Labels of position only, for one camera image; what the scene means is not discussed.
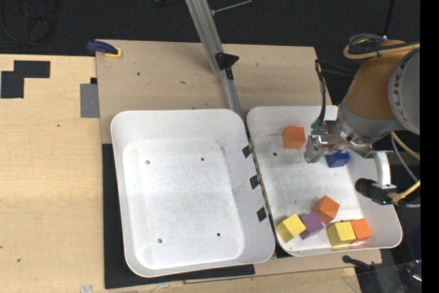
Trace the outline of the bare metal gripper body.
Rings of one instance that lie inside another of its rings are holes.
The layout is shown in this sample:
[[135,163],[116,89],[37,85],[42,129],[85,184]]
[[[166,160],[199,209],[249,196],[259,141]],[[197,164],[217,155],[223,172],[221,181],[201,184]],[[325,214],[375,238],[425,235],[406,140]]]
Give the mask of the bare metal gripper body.
[[326,120],[320,126],[315,127],[314,143],[316,147],[327,148],[325,155],[352,151],[362,157],[368,157],[373,151],[371,139],[355,132],[348,124],[338,120]]

